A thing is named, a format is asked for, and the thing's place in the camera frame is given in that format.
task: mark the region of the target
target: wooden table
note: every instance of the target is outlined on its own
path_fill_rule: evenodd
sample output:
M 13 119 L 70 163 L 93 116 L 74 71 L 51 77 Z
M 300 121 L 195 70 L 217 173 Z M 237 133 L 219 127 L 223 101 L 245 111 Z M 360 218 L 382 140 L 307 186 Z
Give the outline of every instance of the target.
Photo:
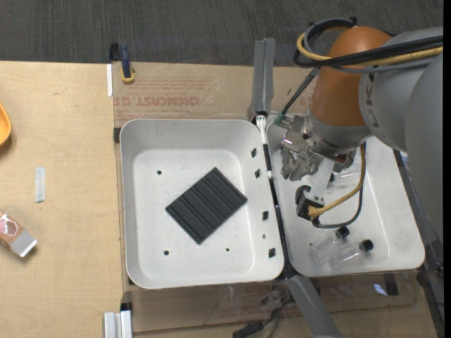
M 0 207 L 37 240 L 19 258 L 0 249 L 0 337 L 102 337 L 122 297 L 113 102 L 106 66 L 0 62 L 0 101 L 12 122 L 0 148 Z M 35 203 L 35 168 L 45 200 Z M 436 337 L 422 288 L 416 303 L 334 313 L 350 337 Z M 239 325 L 136 334 L 231 337 Z M 274 337 L 310 337 L 302 318 Z

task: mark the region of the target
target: clear plastic bottle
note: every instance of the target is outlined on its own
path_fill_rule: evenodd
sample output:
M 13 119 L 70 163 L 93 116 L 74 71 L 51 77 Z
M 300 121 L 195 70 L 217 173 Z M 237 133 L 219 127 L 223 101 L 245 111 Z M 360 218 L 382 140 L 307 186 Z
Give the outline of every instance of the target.
M 372 248 L 373 242 L 369 239 L 365 239 L 358 244 L 346 246 L 330 255 L 330 267 L 338 270 L 349 265 L 359 264 L 364 260 L 366 252 L 372 250 Z
M 340 227 L 332 234 L 326 234 L 310 244 L 309 255 L 313 262 L 323 265 L 327 262 L 329 254 L 334 249 L 339 249 L 350 231 L 346 227 Z

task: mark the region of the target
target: yellow cable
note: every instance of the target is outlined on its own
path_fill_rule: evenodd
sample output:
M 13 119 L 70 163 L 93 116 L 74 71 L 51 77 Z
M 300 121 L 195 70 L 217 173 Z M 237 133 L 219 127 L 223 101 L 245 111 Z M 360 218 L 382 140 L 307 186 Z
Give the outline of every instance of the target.
M 312 52 L 306 50 L 304 48 L 304 45 L 302 44 L 302 40 L 304 39 L 304 36 L 305 36 L 305 33 L 303 33 L 297 39 L 297 42 L 296 42 L 297 50 L 299 50 L 299 52 L 302 55 L 306 56 L 307 58 L 310 58 L 311 60 L 315 60 L 315 61 L 324 61 L 324 60 L 332 59 L 330 56 L 318 55 L 318 54 L 315 54 L 315 53 L 312 53 Z M 440 54 L 442 51 L 443 51 L 443 46 L 438 47 L 438 48 L 433 48 L 433 49 L 427 49 L 427 50 L 423 50 L 423 51 L 416 51 L 414 53 L 409 53 L 409 54 L 392 56 L 390 58 L 382 58 L 382 59 L 378 59 L 378 60 L 367 61 L 365 63 L 358 63 L 358 64 L 353 64 L 353 65 L 368 66 L 368 65 L 398 64 L 398 63 L 404 63 L 406 61 L 412 61 L 412 60 L 417 60 L 417 59 L 428 58 L 430 56 L 436 56 L 436 55 Z
M 329 211 L 330 209 L 335 208 L 337 205 L 341 204 L 342 202 L 348 200 L 362 188 L 362 185 L 364 184 L 365 170 L 366 170 L 365 148 L 364 148 L 363 144 L 360 146 L 360 155 L 362 158 L 362 168 L 360 169 L 359 184 L 348 194 L 342 196 L 341 198 L 337 199 L 333 203 L 330 203 L 327 206 L 324 206 L 323 208 L 316 208 L 314 206 L 309 206 L 309 216 L 312 219 L 319 217 L 322 213 Z

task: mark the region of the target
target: black rectangular object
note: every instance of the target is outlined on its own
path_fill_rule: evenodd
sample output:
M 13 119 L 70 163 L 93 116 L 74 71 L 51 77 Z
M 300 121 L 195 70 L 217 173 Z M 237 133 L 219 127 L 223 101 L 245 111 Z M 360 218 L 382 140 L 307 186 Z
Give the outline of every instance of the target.
M 246 201 L 219 169 L 214 168 L 169 204 L 166 211 L 201 244 Z

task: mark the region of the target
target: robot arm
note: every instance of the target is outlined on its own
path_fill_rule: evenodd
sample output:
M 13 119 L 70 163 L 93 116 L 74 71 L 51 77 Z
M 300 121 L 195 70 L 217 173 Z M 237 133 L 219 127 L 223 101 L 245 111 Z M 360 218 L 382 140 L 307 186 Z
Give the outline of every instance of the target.
M 328 56 L 313 53 L 310 43 L 331 27 L 346 30 Z M 393 37 L 332 19 L 312 25 L 297 45 L 295 59 L 311 59 L 298 65 L 320 71 L 307 112 L 277 122 L 287 129 L 283 177 L 320 177 L 325 160 L 329 172 L 339 172 L 374 135 L 407 153 L 412 182 L 443 242 L 443 27 Z

